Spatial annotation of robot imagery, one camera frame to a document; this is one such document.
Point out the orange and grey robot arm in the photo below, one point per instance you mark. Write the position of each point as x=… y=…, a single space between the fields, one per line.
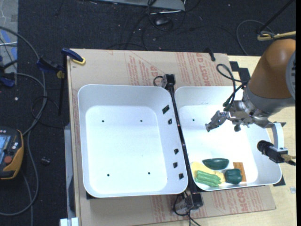
x=270 y=72

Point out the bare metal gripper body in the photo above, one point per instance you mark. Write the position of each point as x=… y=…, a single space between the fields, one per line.
x=243 y=113

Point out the dark green bell pepper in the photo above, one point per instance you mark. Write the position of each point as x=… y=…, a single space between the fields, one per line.
x=233 y=176

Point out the white plastic tray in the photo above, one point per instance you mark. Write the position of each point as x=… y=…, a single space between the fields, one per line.
x=122 y=145
x=223 y=145

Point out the yellow banana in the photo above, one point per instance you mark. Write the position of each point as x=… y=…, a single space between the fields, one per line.
x=197 y=167

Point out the black computer mouse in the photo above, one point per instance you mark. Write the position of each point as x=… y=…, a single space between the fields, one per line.
x=161 y=21

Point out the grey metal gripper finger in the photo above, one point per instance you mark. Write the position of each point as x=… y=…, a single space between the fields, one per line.
x=215 y=122
x=237 y=127

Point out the dark green avocado half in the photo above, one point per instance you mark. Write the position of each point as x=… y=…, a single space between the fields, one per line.
x=216 y=163

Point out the brown cardboard board red print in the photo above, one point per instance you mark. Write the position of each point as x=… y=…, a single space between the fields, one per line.
x=117 y=67

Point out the black cylinder on white bracket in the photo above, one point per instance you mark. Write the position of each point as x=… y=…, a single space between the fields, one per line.
x=270 y=150

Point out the light green asparagus bunch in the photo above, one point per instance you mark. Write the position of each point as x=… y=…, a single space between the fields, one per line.
x=208 y=178

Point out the thin black rod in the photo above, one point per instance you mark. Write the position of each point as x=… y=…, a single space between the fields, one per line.
x=181 y=135

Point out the orange biscuit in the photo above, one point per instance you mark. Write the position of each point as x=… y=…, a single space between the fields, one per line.
x=240 y=165

